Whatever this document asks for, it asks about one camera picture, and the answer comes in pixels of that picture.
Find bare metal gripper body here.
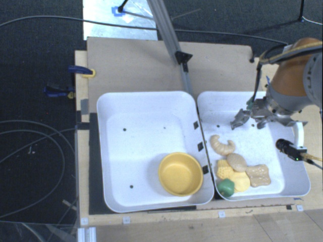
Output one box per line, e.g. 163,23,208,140
250,98,295,123

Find white plastic tray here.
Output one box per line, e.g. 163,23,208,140
96,91,216,214
196,91,311,202

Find beige toy croissant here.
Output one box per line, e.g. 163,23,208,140
209,134,237,157

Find beige oval toy bread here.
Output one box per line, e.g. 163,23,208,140
226,153,248,173

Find beige square toy biscuit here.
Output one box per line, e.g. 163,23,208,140
245,164,272,188

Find yellow toy corn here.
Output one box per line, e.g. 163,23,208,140
216,159,236,180

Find yellow round toy biscuit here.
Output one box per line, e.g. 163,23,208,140
230,171,251,193

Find green toy pepper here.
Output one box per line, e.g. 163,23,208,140
217,178,236,198

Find yellow bowl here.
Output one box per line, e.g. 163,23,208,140
158,152,204,197

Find brown cardboard board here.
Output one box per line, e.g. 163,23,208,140
86,36,305,215

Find black cylinder on white bracket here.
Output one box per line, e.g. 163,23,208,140
275,121,308,162

